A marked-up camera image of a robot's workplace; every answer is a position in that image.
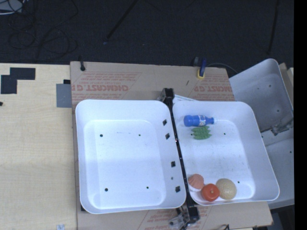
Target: white plastic tray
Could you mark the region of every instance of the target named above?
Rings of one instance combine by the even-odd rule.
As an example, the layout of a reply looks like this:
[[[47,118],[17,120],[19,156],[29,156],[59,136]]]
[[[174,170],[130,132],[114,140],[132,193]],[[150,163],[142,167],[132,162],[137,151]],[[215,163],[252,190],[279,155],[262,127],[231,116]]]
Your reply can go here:
[[[243,102],[180,101],[173,113],[187,177],[198,173],[205,184],[220,178],[232,180],[237,194],[232,200],[220,197],[204,200],[200,192],[191,197],[200,205],[217,205],[249,201],[270,201],[279,195],[279,186],[254,113]],[[206,115],[218,121],[210,125],[211,137],[196,140],[194,127],[185,127],[185,115]]]
[[[80,200],[93,214],[176,208],[186,199],[168,107],[84,100],[76,107]]]

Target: tan round object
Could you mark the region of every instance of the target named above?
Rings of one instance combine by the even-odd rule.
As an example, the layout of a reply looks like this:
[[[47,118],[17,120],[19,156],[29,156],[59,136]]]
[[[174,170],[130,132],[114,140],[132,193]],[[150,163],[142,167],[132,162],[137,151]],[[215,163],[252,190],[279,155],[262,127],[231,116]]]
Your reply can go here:
[[[193,188],[201,190],[204,186],[204,179],[200,174],[194,174],[188,179],[188,183]]]
[[[219,179],[216,184],[222,199],[230,200],[236,196],[236,185],[229,179]]]

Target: orange toy food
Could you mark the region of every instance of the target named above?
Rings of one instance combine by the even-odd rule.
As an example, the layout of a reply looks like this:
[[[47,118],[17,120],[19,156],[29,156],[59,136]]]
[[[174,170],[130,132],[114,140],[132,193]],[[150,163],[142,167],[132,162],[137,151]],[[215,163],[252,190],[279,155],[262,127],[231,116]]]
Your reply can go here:
[[[194,174],[188,179],[188,183],[196,190],[201,190],[204,186],[204,179],[200,174]]]
[[[217,188],[216,185],[210,183],[205,185],[202,189],[201,189],[201,196],[207,200],[207,201],[214,201],[216,200],[220,195],[220,190]]]

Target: blue bottle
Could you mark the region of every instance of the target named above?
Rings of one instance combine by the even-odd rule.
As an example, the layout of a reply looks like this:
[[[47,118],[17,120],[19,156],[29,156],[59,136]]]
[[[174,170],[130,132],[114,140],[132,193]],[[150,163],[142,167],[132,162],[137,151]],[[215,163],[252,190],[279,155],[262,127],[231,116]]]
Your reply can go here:
[[[215,124],[216,119],[214,117],[206,117],[204,115],[186,115],[183,119],[184,125],[187,127],[190,126],[205,126],[207,124]]]

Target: red tomato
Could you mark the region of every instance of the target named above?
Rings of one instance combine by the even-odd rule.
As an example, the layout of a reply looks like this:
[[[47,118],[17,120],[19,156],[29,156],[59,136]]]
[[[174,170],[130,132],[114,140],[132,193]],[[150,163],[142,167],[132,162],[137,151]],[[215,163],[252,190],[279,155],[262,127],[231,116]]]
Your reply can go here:
[[[216,200],[220,195],[220,190],[217,188],[216,185],[210,183],[205,185],[202,189],[201,189],[201,196],[207,200],[207,201],[214,201]]]

